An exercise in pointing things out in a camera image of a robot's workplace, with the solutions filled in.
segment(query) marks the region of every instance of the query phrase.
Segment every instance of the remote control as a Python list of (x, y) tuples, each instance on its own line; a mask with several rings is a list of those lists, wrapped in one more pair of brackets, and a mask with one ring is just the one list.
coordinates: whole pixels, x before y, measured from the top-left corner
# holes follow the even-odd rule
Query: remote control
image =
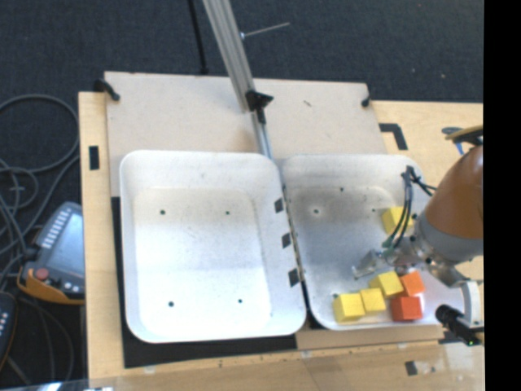
[(7, 360), (15, 335), (17, 312), (15, 298), (7, 292), (0, 292), (0, 370)]

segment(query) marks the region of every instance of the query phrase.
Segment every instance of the black floor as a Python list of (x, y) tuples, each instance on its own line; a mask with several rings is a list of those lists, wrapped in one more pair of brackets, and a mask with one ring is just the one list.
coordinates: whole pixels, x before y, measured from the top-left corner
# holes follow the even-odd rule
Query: black floor
[[(291, 24), (246, 39), (255, 77), (365, 82), (373, 99), (483, 102), (484, 0), (230, 1), (245, 33)], [(209, 72), (225, 75), (201, 0), (195, 0), (195, 9)], [(92, 90), (105, 71), (198, 74), (201, 68), (186, 0), (0, 0), (0, 37), (0, 104), (24, 94), (46, 94), (77, 110), (77, 93)], [(36, 169), (55, 162), (76, 138), (75, 121), (55, 103), (27, 101), (0, 112), (0, 160), (11, 167)], [(37, 197), (15, 216), (20, 226), (33, 220), (61, 169), (38, 173)], [(13, 201), (9, 175), (0, 165), (0, 194)], [(23, 196), (29, 196), (32, 183), (26, 175), (20, 181)], [(81, 202), (77, 161), (37, 222), (66, 200)], [(0, 215), (0, 251), (9, 242), (5, 226)], [(0, 269), (8, 261), (7, 253), (0, 255)], [(16, 292), (13, 278), (7, 289)], [(45, 315), (43, 323), (23, 299), (20, 295), (19, 324), (11, 359), (0, 371), (0, 387), (68, 375), (70, 355), (62, 330)], [(40, 304), (72, 338), (70, 376), (81, 378), (82, 308)]]

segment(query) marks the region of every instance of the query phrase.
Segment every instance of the block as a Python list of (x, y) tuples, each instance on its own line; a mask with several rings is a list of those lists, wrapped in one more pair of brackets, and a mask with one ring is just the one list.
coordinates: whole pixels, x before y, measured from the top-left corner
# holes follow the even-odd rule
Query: block
[(423, 317), (420, 297), (396, 297), (391, 300), (392, 319), (395, 322), (407, 322)]
[(333, 300), (333, 311), (337, 323), (358, 320), (366, 315), (359, 292), (340, 294)]
[(369, 286), (371, 288), (380, 288), (384, 298), (394, 297), (396, 294), (404, 291), (400, 277), (393, 270), (376, 275), (369, 282)]
[[(390, 235), (398, 226), (398, 222), (400, 221), (401, 212), (404, 208), (401, 206), (391, 207), (387, 209), (382, 214), (382, 223), (385, 232)], [(407, 228), (413, 225), (413, 220), (409, 219), (409, 223), (407, 224)]]
[(366, 288), (360, 290), (361, 300), (364, 303), (366, 314), (375, 314), (386, 309), (380, 288)]
[(409, 272), (400, 277), (401, 285), (404, 287), (404, 295), (411, 297), (417, 296), (425, 291), (425, 284), (418, 271)]

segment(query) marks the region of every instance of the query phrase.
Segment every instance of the orange block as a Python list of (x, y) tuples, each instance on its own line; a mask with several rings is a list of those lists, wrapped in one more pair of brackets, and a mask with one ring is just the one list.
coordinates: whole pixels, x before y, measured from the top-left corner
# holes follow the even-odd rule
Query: orange block
[(392, 319), (395, 322), (417, 320), (423, 317), (419, 297), (397, 297), (391, 300)]
[(425, 284), (418, 271), (409, 272), (400, 277), (401, 285), (404, 286), (404, 296), (416, 296), (425, 291)]

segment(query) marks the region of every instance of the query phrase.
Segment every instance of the device screen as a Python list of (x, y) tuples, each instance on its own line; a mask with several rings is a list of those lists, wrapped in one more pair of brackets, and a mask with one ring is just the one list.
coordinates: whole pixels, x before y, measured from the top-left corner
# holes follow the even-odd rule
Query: device screen
[(47, 265), (56, 270), (85, 276), (85, 263), (83, 262), (83, 220), (81, 215), (74, 213), (70, 217)]

